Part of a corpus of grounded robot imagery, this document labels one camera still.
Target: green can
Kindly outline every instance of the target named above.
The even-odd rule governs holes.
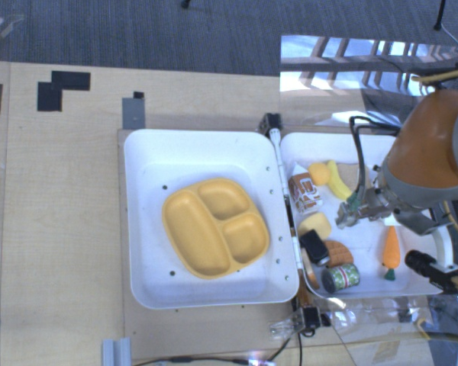
[[[357,286],[360,283],[360,272],[358,268],[349,263],[333,268],[326,268],[321,275],[322,284],[328,293]]]

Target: yellow plate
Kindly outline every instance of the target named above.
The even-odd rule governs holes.
[[[170,195],[163,205],[163,224],[185,267],[204,279],[250,265],[269,245],[254,202],[226,178],[201,181]]]

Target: white object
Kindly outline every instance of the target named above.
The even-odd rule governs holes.
[[[394,139],[390,136],[362,135],[360,137],[365,163],[370,169],[370,178],[376,173],[371,169],[375,164],[381,164],[390,150]],[[347,164],[358,163],[356,148],[350,134],[325,133],[291,133],[282,140],[282,160],[287,176],[291,175],[295,163],[309,166],[313,162],[335,160]],[[329,240],[342,242],[351,251],[354,263],[360,271],[360,285],[349,287],[334,296],[346,298],[367,297],[399,297],[419,294],[437,294],[440,290],[431,285],[424,277],[413,272],[404,263],[404,257],[411,249],[436,256],[437,250],[432,236],[418,236],[403,226],[397,227],[397,235],[401,249],[401,264],[395,270],[395,281],[384,279],[386,269],[382,266],[382,252],[385,245],[386,226],[382,221],[370,222],[360,220],[357,225],[340,230],[335,223],[340,200],[326,186],[319,187],[324,205],[319,211],[324,213],[331,223]],[[295,226],[298,227],[303,217],[292,206]],[[438,232],[447,233],[445,228]],[[444,248],[451,249],[445,241]],[[321,297],[329,297],[321,283],[323,268],[313,267],[321,289],[315,293]]]
[[[298,289],[298,272],[275,150],[258,133],[137,130],[124,144],[131,290],[155,309],[279,303]],[[217,279],[191,274],[172,248],[162,221],[175,191],[210,178],[243,187],[269,230],[266,254]]]

